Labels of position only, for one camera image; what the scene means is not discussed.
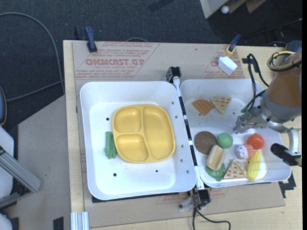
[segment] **chocolate cookie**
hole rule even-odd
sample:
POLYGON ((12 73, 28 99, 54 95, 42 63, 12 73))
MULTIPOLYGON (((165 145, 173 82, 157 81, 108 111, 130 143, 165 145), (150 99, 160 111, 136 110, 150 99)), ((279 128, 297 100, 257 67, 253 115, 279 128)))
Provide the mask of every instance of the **chocolate cookie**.
POLYGON ((214 134, 209 131, 201 131, 194 138, 194 145, 198 151, 209 154, 211 148, 217 144, 214 134))

